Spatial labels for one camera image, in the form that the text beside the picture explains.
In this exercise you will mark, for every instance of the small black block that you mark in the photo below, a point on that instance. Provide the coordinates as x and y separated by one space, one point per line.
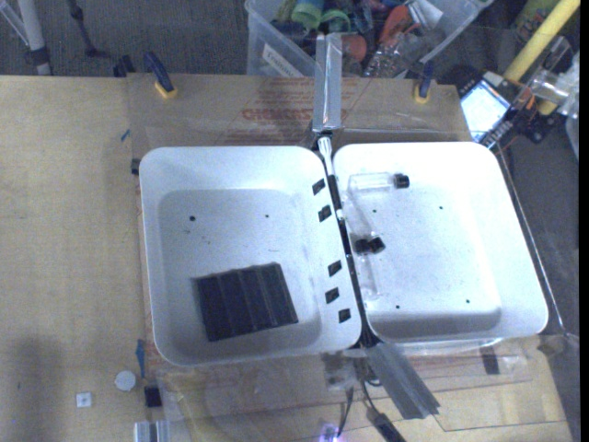
152 396

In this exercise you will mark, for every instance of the brown cardboard board red print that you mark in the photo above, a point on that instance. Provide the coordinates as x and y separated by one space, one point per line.
193 108

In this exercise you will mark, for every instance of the black ribbed flat pad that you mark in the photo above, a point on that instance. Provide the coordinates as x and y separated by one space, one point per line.
246 302

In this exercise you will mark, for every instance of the clear plastic storage bin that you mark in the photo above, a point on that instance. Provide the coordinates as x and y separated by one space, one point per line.
276 58

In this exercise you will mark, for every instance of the thin black and white rod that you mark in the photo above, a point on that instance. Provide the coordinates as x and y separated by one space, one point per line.
335 190

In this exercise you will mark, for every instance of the clear plastic bottle black cap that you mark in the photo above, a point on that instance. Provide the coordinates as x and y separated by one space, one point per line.
368 181
377 245
362 246

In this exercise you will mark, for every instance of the small white round disc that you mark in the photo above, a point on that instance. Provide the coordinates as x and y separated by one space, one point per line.
125 380

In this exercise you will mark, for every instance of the white plastic tray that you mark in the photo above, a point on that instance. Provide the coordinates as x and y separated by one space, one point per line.
442 256
230 228

